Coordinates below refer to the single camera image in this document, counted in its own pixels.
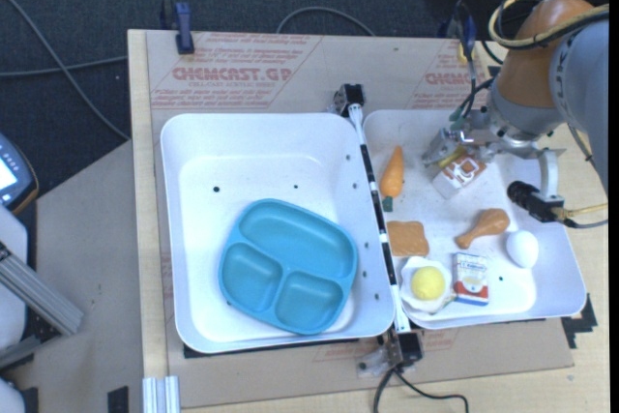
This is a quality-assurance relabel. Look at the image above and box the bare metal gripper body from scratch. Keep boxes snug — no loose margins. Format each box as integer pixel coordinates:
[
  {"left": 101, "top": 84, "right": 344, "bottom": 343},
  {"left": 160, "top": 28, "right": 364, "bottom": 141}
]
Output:
[{"left": 453, "top": 107, "right": 539, "bottom": 157}]

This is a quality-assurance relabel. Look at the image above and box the white and orange carton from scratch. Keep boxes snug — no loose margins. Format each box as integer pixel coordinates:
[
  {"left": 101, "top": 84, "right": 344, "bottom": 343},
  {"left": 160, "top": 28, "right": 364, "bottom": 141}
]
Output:
[{"left": 430, "top": 153, "right": 487, "bottom": 201}]

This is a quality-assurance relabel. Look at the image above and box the orange carrot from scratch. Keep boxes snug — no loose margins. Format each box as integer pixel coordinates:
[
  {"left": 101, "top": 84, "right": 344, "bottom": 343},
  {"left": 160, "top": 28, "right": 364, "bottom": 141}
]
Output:
[{"left": 378, "top": 145, "right": 406, "bottom": 212}]

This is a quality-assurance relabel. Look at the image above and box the white plastic tray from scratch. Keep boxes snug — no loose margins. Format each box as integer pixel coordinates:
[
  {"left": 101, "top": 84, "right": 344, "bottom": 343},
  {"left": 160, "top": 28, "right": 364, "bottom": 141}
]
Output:
[
  {"left": 159, "top": 111, "right": 398, "bottom": 354},
  {"left": 362, "top": 108, "right": 589, "bottom": 331}
]

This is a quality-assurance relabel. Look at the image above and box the brown chicken drumstick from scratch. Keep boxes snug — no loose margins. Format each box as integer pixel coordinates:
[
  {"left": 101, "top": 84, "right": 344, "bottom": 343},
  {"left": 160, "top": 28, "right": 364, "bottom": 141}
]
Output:
[{"left": 454, "top": 207, "right": 512, "bottom": 251}]

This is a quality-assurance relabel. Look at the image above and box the thin black and white rod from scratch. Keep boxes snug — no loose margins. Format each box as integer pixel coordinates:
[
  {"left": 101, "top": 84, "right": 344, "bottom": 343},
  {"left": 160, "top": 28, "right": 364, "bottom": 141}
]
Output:
[{"left": 347, "top": 103, "right": 412, "bottom": 334}]

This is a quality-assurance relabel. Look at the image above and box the brown toast slice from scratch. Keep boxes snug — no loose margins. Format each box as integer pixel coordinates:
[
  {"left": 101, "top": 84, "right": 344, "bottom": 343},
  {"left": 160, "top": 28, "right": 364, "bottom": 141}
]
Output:
[{"left": 385, "top": 220, "right": 431, "bottom": 258}]

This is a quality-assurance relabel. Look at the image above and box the red, white and blue carton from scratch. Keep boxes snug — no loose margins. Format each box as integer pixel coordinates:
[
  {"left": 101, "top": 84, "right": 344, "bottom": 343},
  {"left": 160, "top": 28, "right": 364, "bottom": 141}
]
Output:
[{"left": 452, "top": 251, "right": 490, "bottom": 308}]

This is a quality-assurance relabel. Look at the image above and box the white and yellow fried egg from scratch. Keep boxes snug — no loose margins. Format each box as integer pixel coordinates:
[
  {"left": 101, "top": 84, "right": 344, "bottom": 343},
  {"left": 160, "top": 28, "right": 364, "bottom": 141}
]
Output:
[{"left": 399, "top": 254, "right": 457, "bottom": 316}]

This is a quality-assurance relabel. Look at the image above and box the brown cardboard board, red print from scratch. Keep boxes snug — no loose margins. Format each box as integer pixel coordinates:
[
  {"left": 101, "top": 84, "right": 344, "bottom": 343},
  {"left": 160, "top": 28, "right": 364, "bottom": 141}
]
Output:
[{"left": 144, "top": 29, "right": 589, "bottom": 410}]

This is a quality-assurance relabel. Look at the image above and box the blue divided plate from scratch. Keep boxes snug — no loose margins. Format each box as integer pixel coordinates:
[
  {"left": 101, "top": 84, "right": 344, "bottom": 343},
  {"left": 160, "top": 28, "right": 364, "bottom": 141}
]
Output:
[{"left": 217, "top": 197, "right": 360, "bottom": 337}]

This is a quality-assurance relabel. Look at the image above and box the black cylinder on white bracket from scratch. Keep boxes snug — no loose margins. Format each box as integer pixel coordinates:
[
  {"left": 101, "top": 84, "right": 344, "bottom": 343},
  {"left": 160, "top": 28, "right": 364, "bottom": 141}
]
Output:
[{"left": 506, "top": 147, "right": 567, "bottom": 224}]

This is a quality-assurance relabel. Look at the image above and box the black block with thin wires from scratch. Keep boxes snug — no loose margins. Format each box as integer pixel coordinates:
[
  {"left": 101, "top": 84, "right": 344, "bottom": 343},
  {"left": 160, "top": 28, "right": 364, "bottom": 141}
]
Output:
[
  {"left": 332, "top": 82, "right": 367, "bottom": 118},
  {"left": 376, "top": 330, "right": 425, "bottom": 371}
]

